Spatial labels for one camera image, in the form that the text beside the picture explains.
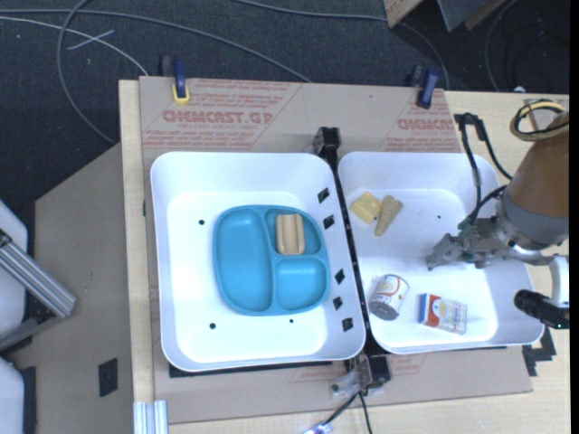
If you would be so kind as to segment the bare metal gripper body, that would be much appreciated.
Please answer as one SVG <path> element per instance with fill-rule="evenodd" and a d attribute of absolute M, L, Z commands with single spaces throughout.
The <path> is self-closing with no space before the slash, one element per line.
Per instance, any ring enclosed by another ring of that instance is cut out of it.
<path fill-rule="evenodd" d="M 513 259 L 533 266 L 545 264 L 538 241 L 532 241 L 506 217 L 465 219 L 460 224 L 460 257 L 484 269 L 495 259 Z"/>

